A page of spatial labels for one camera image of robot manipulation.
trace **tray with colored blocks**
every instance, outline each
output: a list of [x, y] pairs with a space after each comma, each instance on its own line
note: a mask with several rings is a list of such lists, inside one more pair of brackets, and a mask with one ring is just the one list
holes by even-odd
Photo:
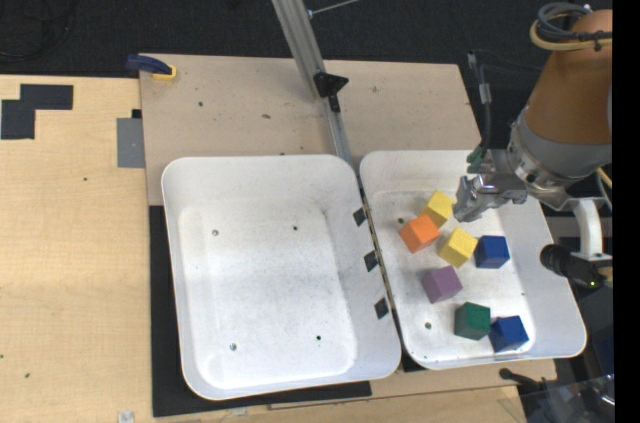
[[360, 165], [403, 347], [425, 368], [573, 357], [586, 343], [565, 278], [545, 269], [540, 207], [453, 216], [467, 151], [376, 151]]

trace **black bracket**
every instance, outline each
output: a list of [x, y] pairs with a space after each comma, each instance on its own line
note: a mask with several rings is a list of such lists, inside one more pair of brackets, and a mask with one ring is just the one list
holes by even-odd
[[338, 75], [330, 75], [319, 71], [313, 77], [321, 98], [329, 98], [329, 106], [334, 112], [340, 112], [338, 92], [349, 82], [348, 78]]

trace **cube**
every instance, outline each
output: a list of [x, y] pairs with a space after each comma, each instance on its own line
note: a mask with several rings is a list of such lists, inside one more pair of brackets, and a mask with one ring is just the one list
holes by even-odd
[[491, 324], [489, 339], [494, 352], [515, 350], [529, 341], [527, 331], [519, 316], [496, 318]]
[[477, 244], [477, 238], [457, 227], [438, 251], [438, 256], [460, 268], [471, 257]]
[[449, 299], [462, 290], [462, 283], [452, 265], [427, 272], [422, 278], [422, 286], [432, 304]]
[[479, 341], [491, 330], [491, 308], [465, 302], [456, 309], [454, 325], [456, 336]]
[[420, 215], [402, 227], [400, 237], [409, 251], [415, 253], [435, 242], [440, 237], [440, 231], [429, 215]]
[[473, 257], [478, 268], [500, 268], [509, 258], [509, 246], [504, 236], [481, 236]]
[[451, 197], [436, 190], [420, 211], [420, 215], [429, 215], [433, 223], [440, 228], [453, 215], [454, 204], [455, 201]]

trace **empty white tray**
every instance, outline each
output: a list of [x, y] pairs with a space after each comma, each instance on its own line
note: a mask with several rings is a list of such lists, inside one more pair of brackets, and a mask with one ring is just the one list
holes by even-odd
[[[490, 209], [471, 223], [452, 216], [441, 227], [441, 237], [415, 254], [400, 237], [403, 224], [398, 219], [415, 218], [434, 190], [456, 199], [468, 153], [377, 151], [360, 164], [406, 351], [430, 369], [578, 355], [586, 344], [584, 323], [568, 280], [540, 263], [540, 251], [553, 239], [537, 200]], [[476, 238], [505, 236], [511, 259], [499, 269], [480, 269], [471, 257], [456, 269], [462, 291], [432, 304], [421, 280], [429, 270], [449, 265], [437, 252], [455, 227]], [[494, 353], [488, 337], [474, 341], [456, 336], [455, 310], [467, 301], [488, 306], [492, 320], [519, 315], [529, 341], [517, 350]]]
[[181, 158], [162, 190], [182, 368], [195, 393], [221, 400], [395, 371], [400, 341], [380, 311], [387, 294], [379, 266], [365, 261], [374, 246], [346, 162]]

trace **wooden table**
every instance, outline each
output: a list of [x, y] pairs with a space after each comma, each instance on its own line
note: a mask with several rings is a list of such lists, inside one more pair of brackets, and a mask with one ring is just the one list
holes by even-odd
[[[304, 85], [292, 59], [157, 57], [177, 66], [176, 80], [158, 84], [147, 74], [140, 79], [0, 76], [0, 99], [19, 99], [21, 84], [74, 87], [72, 110], [36, 111], [34, 139], [0, 140], [3, 420], [113, 423], [123, 411], [133, 411], [136, 423], [247, 415], [256, 422], [411, 422], [429, 415], [440, 422], [511, 423], [512, 414], [522, 417], [515, 384], [499, 377], [501, 365], [489, 364], [399, 369], [371, 382], [373, 395], [360, 400], [154, 418], [148, 208], [162, 204], [163, 165], [176, 155], [318, 153], [331, 147], [322, 114], [297, 89]], [[340, 101], [356, 162], [375, 149], [470, 150], [478, 143], [457, 66], [343, 61], [326, 66], [351, 80]], [[248, 77], [256, 70], [259, 77]], [[264, 91], [269, 85], [293, 92], [282, 101]], [[139, 108], [147, 169], [121, 168], [116, 121]], [[247, 135], [247, 127], [260, 131]], [[282, 133], [288, 139], [282, 140]], [[550, 359], [510, 366], [534, 379], [556, 376]]]

